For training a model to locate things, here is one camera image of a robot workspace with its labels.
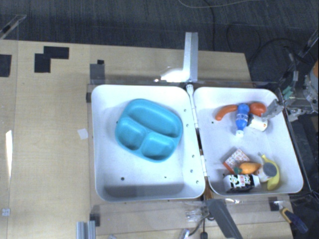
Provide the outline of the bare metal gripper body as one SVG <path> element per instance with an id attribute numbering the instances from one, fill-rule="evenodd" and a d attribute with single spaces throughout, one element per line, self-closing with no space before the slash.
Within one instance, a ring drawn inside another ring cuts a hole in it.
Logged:
<path id="1" fill-rule="evenodd" d="M 319 79 L 306 75 L 304 83 L 294 82 L 283 90 L 284 104 L 293 114 L 311 114 L 319 111 Z"/>

